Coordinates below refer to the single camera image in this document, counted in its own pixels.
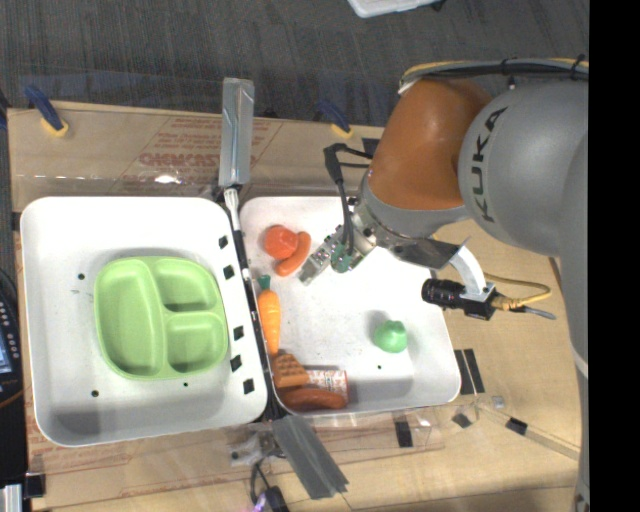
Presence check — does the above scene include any orange toy sausage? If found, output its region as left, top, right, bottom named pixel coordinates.
left=275, top=231, right=313, bottom=278

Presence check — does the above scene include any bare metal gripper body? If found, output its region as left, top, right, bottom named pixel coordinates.
left=320, top=198, right=380, bottom=271

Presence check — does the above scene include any brown toy waffle biscuit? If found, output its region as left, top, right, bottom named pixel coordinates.
left=271, top=351, right=311, bottom=390

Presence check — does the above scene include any orange round toy fruit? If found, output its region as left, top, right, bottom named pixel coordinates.
left=263, top=224, right=301, bottom=261

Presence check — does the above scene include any orange and white small can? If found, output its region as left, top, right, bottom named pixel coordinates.
left=302, top=368, right=350, bottom=403

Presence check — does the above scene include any white plastic tray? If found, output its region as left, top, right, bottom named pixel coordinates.
left=238, top=195, right=462, bottom=418
left=19, top=195, right=269, bottom=448

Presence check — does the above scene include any green divided plate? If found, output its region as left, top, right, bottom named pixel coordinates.
left=93, top=255, right=231, bottom=381

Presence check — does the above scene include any orange toy carrot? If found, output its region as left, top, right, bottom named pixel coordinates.
left=255, top=274, right=283, bottom=357

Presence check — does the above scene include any black cylinder on white bracket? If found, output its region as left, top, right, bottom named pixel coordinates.
left=421, top=244, right=498, bottom=322

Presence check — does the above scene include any green toy pepper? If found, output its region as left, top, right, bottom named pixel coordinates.
left=372, top=319, right=409, bottom=355

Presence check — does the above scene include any brown cardboard board red print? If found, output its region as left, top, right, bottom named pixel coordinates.
left=7, top=99, right=584, bottom=512

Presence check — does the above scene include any red-brown toy sausage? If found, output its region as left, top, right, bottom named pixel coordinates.
left=281, top=387, right=348, bottom=413

